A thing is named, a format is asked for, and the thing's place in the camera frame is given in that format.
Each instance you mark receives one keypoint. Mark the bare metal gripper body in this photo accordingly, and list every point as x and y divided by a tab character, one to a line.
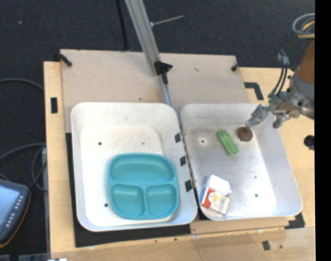
286	105

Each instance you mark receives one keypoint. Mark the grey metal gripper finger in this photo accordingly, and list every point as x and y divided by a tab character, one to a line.
280	120
258	116

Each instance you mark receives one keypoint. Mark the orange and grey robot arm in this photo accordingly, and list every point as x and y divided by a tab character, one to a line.
307	69

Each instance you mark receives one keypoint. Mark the brown doughnut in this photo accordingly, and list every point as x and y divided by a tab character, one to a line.
245	134

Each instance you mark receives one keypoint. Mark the green ribbed toy vegetable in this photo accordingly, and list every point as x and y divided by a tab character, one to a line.
228	143

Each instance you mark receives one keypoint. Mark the white plastic tray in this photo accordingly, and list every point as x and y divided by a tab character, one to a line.
94	173
252	178

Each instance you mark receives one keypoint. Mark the white and red carton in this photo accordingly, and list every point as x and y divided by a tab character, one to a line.
215	197

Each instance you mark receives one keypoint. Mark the blue divided plate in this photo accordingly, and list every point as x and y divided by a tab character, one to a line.
143	186

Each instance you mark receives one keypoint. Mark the pale cardboard board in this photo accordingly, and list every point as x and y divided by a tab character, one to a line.
108	77

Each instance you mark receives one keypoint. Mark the black cylinder on white bracket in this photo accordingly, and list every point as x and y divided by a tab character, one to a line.
309	142

